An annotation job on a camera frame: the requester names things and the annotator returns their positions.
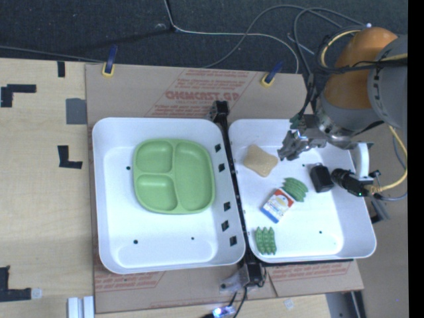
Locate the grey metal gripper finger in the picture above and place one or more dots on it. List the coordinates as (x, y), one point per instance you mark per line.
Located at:
(298, 149)
(285, 144)

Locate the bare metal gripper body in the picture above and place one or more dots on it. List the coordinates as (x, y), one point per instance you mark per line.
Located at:
(314, 132)

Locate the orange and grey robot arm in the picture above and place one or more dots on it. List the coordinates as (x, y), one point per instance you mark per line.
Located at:
(351, 78)

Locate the beige toy bread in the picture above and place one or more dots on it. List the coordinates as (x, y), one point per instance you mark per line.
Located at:
(260, 160)

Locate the black box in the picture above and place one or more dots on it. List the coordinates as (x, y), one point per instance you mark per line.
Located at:
(321, 179)

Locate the green pea pods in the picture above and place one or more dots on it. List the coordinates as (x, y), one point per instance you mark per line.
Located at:
(295, 188)
(265, 240)

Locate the white blue red carton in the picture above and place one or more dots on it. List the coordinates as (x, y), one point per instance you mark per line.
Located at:
(276, 205)

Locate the thin black rod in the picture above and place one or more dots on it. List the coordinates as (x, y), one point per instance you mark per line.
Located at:
(236, 184)

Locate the white plastic tray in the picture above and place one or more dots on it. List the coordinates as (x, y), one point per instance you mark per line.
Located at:
(159, 243)
(314, 224)

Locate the green divided plate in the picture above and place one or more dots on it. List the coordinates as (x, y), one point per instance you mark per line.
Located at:
(192, 174)

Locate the brown cardboard board red print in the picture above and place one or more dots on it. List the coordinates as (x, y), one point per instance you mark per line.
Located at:
(132, 91)

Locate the black cylinder on white bracket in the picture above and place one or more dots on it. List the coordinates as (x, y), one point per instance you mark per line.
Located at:
(348, 179)

